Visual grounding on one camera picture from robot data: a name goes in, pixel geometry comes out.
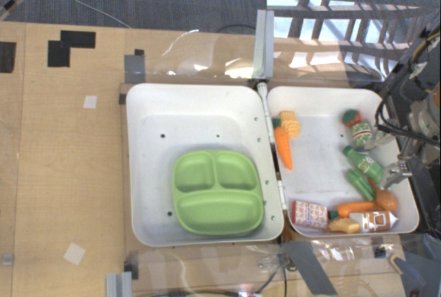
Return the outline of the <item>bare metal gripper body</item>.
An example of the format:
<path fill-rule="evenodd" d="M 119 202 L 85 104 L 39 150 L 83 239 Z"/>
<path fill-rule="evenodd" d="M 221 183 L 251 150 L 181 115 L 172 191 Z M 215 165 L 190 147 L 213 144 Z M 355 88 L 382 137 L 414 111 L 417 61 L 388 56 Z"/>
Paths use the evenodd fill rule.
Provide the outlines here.
<path fill-rule="evenodd" d="M 404 142 L 402 157 L 418 157 L 425 167 L 440 164 L 440 96 L 429 95 L 411 105 L 411 130 L 420 140 L 410 137 Z"/>

